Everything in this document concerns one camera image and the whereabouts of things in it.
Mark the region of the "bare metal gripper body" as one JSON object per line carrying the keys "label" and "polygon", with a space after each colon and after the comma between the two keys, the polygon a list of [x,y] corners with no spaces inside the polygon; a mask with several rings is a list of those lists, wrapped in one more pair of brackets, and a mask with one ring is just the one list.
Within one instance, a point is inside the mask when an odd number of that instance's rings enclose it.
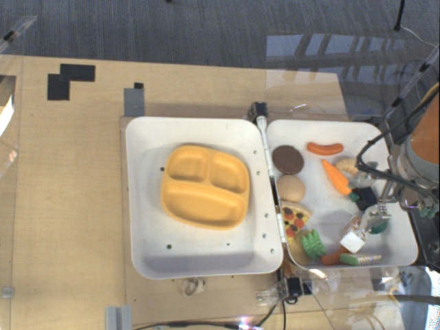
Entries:
{"label": "bare metal gripper body", "polygon": [[390,204],[397,204],[400,211],[408,214],[408,207],[404,205],[404,186],[395,181],[388,180],[379,194],[377,204],[386,204],[387,210]]}

